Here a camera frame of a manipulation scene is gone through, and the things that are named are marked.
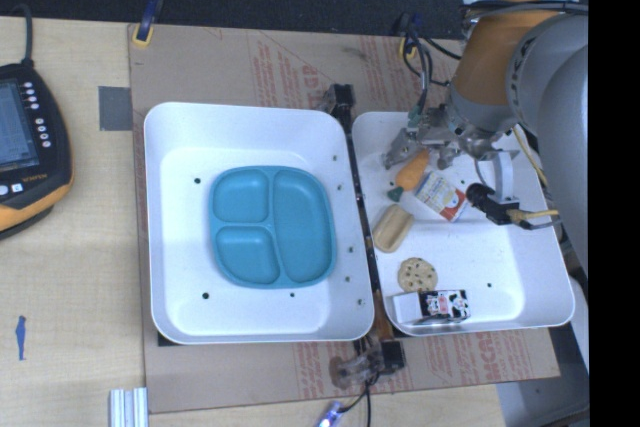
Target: small box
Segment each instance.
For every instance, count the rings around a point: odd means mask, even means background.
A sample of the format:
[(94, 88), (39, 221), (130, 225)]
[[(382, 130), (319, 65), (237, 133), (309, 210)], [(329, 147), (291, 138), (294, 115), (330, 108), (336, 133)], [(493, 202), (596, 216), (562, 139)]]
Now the small box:
[(447, 221), (458, 219), (468, 203), (464, 192), (434, 171), (425, 175), (414, 195)]
[(471, 316), (465, 290), (408, 292), (394, 296), (393, 306), (401, 324), (462, 322)]

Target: green object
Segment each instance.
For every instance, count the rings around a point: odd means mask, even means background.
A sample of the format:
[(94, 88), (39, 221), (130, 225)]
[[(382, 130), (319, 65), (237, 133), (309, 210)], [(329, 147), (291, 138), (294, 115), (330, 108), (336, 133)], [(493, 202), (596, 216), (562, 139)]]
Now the green object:
[(420, 108), (417, 105), (414, 106), (413, 109), (409, 111), (409, 122), (407, 123), (409, 128), (417, 127), (421, 117), (422, 116), (420, 115)]
[(389, 192), (387, 192), (387, 196), (390, 200), (397, 203), (398, 201), (400, 201), (400, 196), (402, 196), (403, 192), (404, 189), (402, 187), (396, 187), (395, 189), (391, 189)]

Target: white tray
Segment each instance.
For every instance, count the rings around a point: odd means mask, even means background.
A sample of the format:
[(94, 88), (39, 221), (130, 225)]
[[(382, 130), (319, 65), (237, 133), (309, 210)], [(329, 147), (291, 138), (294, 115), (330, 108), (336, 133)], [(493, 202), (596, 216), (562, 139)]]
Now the white tray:
[[(311, 110), (164, 103), (148, 113), (144, 146), (151, 311), (180, 344), (354, 340), (373, 323), (373, 298), (344, 131)], [(207, 199), (242, 166), (290, 166), (324, 186), (335, 223), (331, 274), (315, 285), (257, 289), (218, 270)]]
[[(392, 201), (386, 196), (401, 164), (386, 170), (382, 155), (399, 130), (406, 113), (369, 112), (356, 118), (353, 142), (365, 210), (371, 229)], [(520, 149), (515, 137), (495, 145)], [(483, 176), (493, 184), (489, 164), (481, 163)], [(536, 173), (520, 152), (513, 161), (514, 193), (523, 209), (546, 210)], [(460, 156), (452, 167), (438, 171), (463, 192), (479, 182), (473, 160)], [(402, 332), (413, 336), (469, 333), (503, 329), (562, 325), (573, 315), (574, 296), (555, 231), (526, 231), (497, 226), (478, 209), (467, 205), (461, 217), (449, 222), (405, 192), (400, 206), (415, 216), (415, 223), (393, 253), (376, 249), (376, 260), (387, 314)], [(544, 222), (541, 218), (534, 222)], [(398, 285), (400, 263), (409, 257), (432, 263), (438, 273), (437, 289), (465, 289), (471, 317), (459, 324), (413, 326), (396, 319), (391, 297), (403, 293)]]

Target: cable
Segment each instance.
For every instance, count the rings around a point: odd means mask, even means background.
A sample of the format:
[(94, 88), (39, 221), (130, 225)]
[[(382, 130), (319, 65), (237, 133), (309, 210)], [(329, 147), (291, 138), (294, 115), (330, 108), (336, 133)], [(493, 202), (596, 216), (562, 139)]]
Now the cable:
[(405, 52), (403, 50), (402, 52), (402, 58), (404, 59), (404, 64), (407, 65), (407, 68), (409, 68), (409, 70), (411, 71), (411, 73), (413, 73), (414, 75), (417, 75), (418, 77), (420, 76), (420, 72), (418, 70), (416, 70), (411, 63), (409, 62), (409, 58), (407, 57), (407, 52)]
[(433, 41), (431, 38), (424, 38), (424, 40), (429, 43), (429, 45), (431, 45), (433, 48), (435, 48), (436, 50), (439, 50), (440, 52), (442, 52), (444, 55), (451, 57), (452, 59), (456, 59), (456, 60), (460, 60), (462, 59), (462, 56), (458, 55), (458, 54), (454, 54), (453, 52), (451, 52), (450, 50), (447, 50), (446, 48), (444, 48), (443, 46), (439, 45), (438, 43), (436, 43), (435, 41)]
[(556, 219), (555, 221), (550, 221), (548, 223), (543, 223), (543, 224), (531, 224), (529, 221), (520, 221), (516, 224), (517, 226), (519, 226), (524, 230), (533, 231), (533, 230), (542, 230), (544, 228), (551, 228), (552, 226), (556, 226), (561, 223), (562, 223), (561, 219)]
[(529, 162), (531, 162), (533, 169), (536, 170), (536, 174), (538, 175), (538, 178), (542, 182), (542, 185), (544, 185), (546, 188), (547, 177), (545, 176), (544, 172), (542, 171), (538, 163), (534, 160), (533, 155), (529, 150), (529, 147), (524, 143), (524, 139), (522, 138), (522, 135), (520, 135), (519, 129), (516, 129), (516, 127), (518, 127), (518, 125), (513, 126), (513, 135), (516, 136), (516, 139), (518, 140), (518, 144), (520, 144), (520, 148), (522, 148), (523, 153), (527, 156), (527, 158), (529, 159)]
[(489, 187), (489, 184), (487, 184), (487, 181), (484, 179), (484, 176), (482, 176), (482, 172), (480, 171), (480, 166), (478, 165), (478, 159), (473, 159), (473, 167), (475, 167), (476, 174), (478, 175), (480, 182), (482, 182), (482, 185), (484, 185), (485, 187)]
[(425, 51), (424, 47), (420, 43), (420, 39), (418, 38), (415, 30), (413, 28), (409, 28), (407, 33), (410, 36), (411, 40), (414, 42), (416, 49), (418, 50), (420, 65), (422, 66), (422, 72), (420, 73), (420, 82), (422, 90), (426, 91), (428, 85), (431, 83), (431, 70), (433, 69), (433, 60), (431, 59), (431, 54), (429, 53), (429, 51)]
[(440, 82), (439, 80), (432, 79), (431, 83), (440, 87), (449, 87), (451, 85), (451, 82), (448, 80), (446, 82)]
[(528, 221), (529, 219), (535, 219), (537, 217), (544, 217), (547, 215), (560, 215), (555, 209), (549, 210), (540, 210), (538, 212), (527, 212), (526, 210), (519, 210), (517, 208), (507, 210), (507, 215), (511, 218), (514, 223), (520, 221)]
[(348, 406), (345, 406), (338, 411), (342, 414), (351, 411), (364, 397), (367, 398), (367, 427), (371, 425), (371, 387), (378, 381), (380, 377), (380, 372), (376, 373), (376, 375), (364, 383), (364, 390), (358, 396), (356, 400), (354, 400)]
[(518, 11), (548, 10), (561, 11), (567, 14), (588, 15), (589, 6), (571, 0), (532, 0), (514, 2), (509, 0), (478, 0), (471, 4), (463, 4), (460, 11), (463, 21), (471, 21), (483, 16), (494, 16)]
[(25, 22), (27, 24), (27, 37), (24, 51), (24, 59), (22, 64), (33, 68), (33, 60), (31, 59), (31, 52), (33, 49), (33, 16), (31, 15), (31, 9), (26, 4), (18, 4), (9, 12), (13, 14), (15, 11), (22, 11), (24, 13)]

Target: clamp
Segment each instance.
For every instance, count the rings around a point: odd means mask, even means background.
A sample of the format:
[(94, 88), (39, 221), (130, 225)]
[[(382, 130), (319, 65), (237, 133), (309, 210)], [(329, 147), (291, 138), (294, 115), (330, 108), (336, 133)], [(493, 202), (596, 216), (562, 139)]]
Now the clamp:
[(415, 35), (411, 34), (412, 31), (410, 29), (415, 31), (415, 29), (422, 25), (422, 16), (420, 13), (410, 15), (404, 12), (396, 20), (394, 25), (395, 34), (402, 37), (400, 47), (398, 48), (398, 55), (401, 59), (405, 57), (407, 59), (413, 59), (416, 56), (416, 49), (420, 41), (415, 39)]
[(160, 16), (163, 0), (148, 0), (142, 14), (142, 21), (136, 24), (131, 41), (134, 45), (146, 48), (151, 43), (153, 24)]

